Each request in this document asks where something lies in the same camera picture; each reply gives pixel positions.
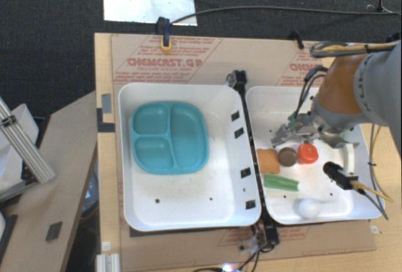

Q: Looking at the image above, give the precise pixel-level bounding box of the white plastic tray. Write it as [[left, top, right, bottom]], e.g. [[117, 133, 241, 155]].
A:
[[245, 85, 383, 226], [117, 82, 263, 232]]

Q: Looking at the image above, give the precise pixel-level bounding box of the green toy bean pod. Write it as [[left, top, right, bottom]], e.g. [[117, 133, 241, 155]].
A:
[[263, 173, 300, 193]]

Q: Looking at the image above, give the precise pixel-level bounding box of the brown round biscuit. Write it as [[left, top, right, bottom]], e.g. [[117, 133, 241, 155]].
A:
[[277, 146, 298, 168]]

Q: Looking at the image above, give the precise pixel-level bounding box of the white ball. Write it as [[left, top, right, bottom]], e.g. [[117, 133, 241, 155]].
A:
[[298, 198, 322, 219]]

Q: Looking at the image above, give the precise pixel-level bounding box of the brown cardboard board red print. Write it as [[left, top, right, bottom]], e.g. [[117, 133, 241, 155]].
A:
[[110, 33, 377, 266]]

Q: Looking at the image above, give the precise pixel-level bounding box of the black cylinder on white bracket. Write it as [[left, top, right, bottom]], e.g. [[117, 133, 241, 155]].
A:
[[323, 142, 360, 190]]

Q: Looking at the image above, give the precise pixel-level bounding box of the thin black and white rod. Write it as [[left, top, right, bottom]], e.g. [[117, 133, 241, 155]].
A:
[[235, 85, 271, 228]]

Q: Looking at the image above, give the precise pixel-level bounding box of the teal divided plate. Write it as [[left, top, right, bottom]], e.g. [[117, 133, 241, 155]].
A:
[[129, 101, 209, 176]]

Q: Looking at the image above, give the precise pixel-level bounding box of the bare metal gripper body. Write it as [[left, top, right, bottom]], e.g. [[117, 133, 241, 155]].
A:
[[289, 112, 345, 142]]

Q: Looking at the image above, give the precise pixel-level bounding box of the tan toy bread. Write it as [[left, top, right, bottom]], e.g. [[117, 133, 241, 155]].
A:
[[256, 148, 281, 175]]

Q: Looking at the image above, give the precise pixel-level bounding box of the orange round cap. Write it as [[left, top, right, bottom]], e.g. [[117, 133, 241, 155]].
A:
[[296, 143, 319, 165]]

